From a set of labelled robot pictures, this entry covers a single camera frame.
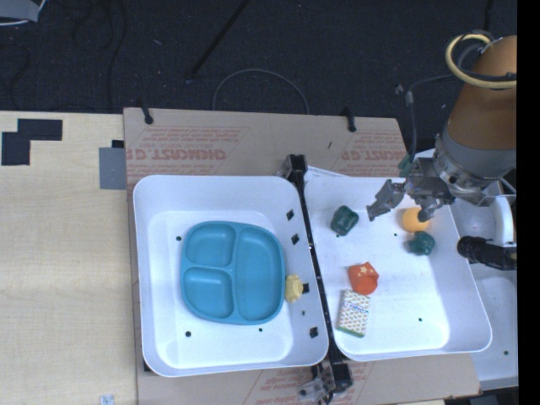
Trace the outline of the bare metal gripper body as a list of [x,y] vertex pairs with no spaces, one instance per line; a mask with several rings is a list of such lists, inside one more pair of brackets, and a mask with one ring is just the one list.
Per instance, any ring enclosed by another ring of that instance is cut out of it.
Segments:
[[497,179],[475,175],[445,156],[418,157],[404,187],[422,209],[438,209],[456,200],[485,207],[500,195]]

